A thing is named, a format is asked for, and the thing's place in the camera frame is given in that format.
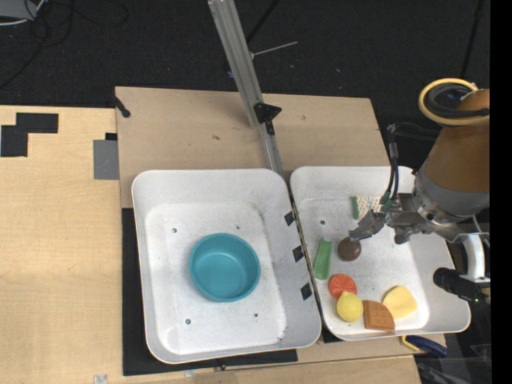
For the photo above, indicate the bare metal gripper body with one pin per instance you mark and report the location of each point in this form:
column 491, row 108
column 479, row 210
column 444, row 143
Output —
column 412, row 218

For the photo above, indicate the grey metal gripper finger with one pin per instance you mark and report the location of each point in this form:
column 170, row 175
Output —
column 376, row 218
column 359, row 232

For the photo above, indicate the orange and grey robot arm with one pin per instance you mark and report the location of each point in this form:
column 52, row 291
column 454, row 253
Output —
column 460, row 162

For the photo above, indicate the dotted packet with green edge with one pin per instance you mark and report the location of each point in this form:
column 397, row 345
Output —
column 366, row 205

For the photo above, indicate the brown round toy food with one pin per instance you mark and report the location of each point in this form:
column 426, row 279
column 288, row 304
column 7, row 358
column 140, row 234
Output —
column 349, row 250

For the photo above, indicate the white plastic tray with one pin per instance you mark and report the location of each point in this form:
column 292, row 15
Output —
column 224, row 334
column 400, row 262

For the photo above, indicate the green pea pod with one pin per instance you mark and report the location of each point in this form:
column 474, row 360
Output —
column 323, row 260

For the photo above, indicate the orange slice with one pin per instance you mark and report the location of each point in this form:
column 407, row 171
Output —
column 342, row 283

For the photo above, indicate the yellow lemon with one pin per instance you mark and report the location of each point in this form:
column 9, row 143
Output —
column 349, row 307

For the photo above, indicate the pale yellow wedge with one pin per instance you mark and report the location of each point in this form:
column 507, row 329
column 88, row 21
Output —
column 400, row 302

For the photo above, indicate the brown waffle biscuit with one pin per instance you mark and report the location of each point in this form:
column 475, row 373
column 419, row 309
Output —
column 378, row 316

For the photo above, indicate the teal bowl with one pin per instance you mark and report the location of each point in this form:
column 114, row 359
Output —
column 224, row 266

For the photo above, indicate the brown cardboard board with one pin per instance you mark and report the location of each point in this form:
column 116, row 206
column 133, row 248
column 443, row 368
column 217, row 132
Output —
column 192, row 134

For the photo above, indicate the black cylinder on white bracket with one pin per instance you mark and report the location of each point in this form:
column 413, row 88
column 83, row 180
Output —
column 452, row 280

